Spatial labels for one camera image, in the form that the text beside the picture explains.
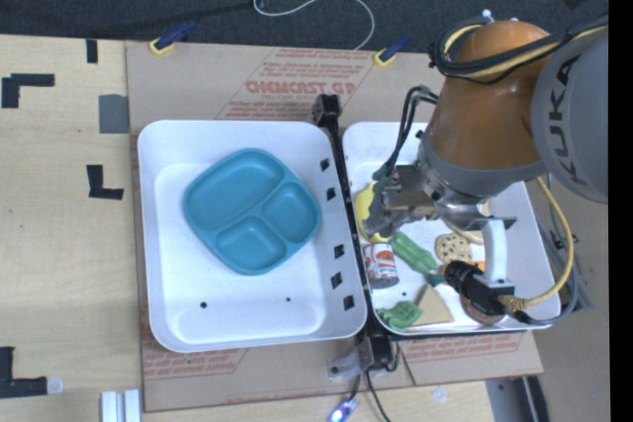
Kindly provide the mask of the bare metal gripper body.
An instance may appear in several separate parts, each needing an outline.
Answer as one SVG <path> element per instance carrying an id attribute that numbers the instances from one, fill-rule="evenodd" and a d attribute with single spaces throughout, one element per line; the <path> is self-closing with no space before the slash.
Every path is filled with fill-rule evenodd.
<path id="1" fill-rule="evenodd" d="M 482 202 L 449 186 L 427 165 L 398 165 L 379 198 L 379 206 L 405 213 L 401 227 L 422 219 L 441 219 L 450 228 L 464 231 L 481 230 L 491 219 L 481 211 Z"/>

